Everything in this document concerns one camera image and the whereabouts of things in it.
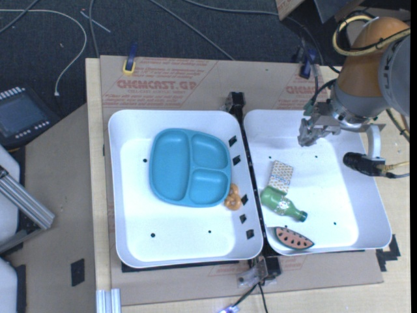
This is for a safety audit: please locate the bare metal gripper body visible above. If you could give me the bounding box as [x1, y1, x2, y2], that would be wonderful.
[308, 101, 372, 136]

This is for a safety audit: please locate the white patterned packet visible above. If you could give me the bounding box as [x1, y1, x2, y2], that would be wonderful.
[268, 160, 294, 196]

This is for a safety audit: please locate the green bottle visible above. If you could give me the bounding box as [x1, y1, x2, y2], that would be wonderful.
[259, 186, 308, 223]

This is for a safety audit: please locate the white plastic tray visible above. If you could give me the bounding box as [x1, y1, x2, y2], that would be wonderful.
[243, 109, 393, 256]
[108, 109, 264, 269]

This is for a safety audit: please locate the brown pretzel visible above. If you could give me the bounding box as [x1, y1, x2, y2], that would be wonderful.
[223, 183, 242, 212]

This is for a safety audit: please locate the watermelon slice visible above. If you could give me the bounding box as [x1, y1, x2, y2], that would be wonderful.
[272, 226, 315, 250]

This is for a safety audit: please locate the blue divided plate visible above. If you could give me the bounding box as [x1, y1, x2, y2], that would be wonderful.
[149, 128, 233, 208]

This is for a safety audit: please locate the brown cardboard board red print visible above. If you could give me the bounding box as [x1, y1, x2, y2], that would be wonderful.
[99, 55, 384, 307]

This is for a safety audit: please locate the black cylinder on white bracket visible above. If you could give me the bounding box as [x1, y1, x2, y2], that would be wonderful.
[343, 125, 386, 177]

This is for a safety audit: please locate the black block with thin wires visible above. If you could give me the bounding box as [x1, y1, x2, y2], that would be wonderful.
[237, 256, 281, 289]
[225, 91, 245, 114]

